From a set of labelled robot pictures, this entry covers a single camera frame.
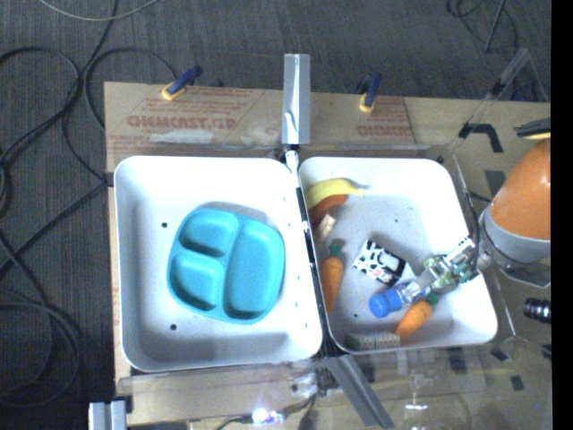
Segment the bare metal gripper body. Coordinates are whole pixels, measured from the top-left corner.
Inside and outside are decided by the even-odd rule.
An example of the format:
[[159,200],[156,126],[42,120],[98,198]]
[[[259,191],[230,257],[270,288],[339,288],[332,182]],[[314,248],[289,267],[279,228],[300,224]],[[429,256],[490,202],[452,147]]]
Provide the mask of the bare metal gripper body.
[[465,284],[482,274],[492,264],[492,259],[467,236],[444,256],[444,262],[454,282]]

